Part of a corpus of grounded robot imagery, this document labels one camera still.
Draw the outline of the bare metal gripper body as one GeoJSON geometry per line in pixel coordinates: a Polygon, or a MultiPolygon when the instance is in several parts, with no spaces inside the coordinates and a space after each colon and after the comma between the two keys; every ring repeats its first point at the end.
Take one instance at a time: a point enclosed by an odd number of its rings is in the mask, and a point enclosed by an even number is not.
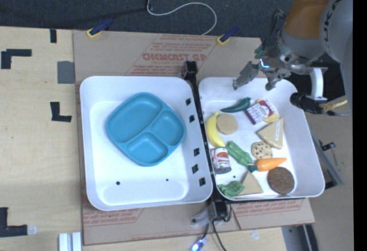
{"type": "Polygon", "coordinates": [[[309,74],[314,61],[314,57],[301,56],[287,46],[259,46],[259,70],[267,77],[309,74]]]}

